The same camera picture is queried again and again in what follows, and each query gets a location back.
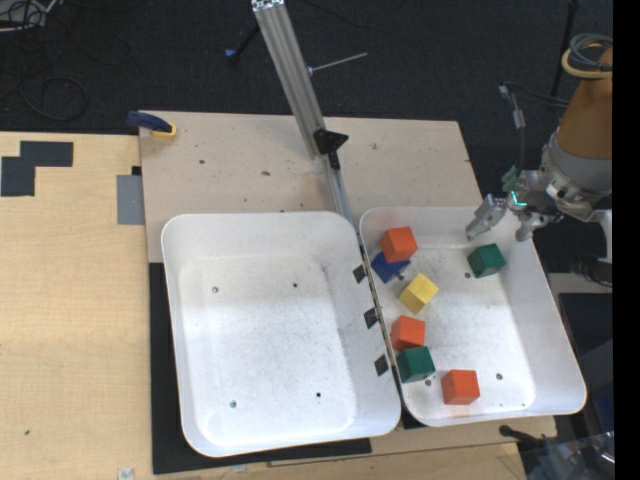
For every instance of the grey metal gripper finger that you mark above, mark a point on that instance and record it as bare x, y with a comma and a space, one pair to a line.
485, 218
529, 224

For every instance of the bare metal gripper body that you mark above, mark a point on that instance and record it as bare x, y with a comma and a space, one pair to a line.
537, 193

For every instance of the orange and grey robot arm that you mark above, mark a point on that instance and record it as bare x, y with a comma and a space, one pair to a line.
587, 118

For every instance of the green cube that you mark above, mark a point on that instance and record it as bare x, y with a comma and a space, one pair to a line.
486, 260
415, 364

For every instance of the orange cube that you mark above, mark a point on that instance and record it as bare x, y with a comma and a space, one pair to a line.
408, 333
460, 387
398, 244

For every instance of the yellow cube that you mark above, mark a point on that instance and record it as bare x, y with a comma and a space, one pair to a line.
418, 293

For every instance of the white plastic tray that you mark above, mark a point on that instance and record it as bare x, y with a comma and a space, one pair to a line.
475, 328
265, 338

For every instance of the blue cube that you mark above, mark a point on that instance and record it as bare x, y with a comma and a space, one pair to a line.
384, 269

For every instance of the pale wood board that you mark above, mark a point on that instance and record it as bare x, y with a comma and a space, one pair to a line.
240, 168

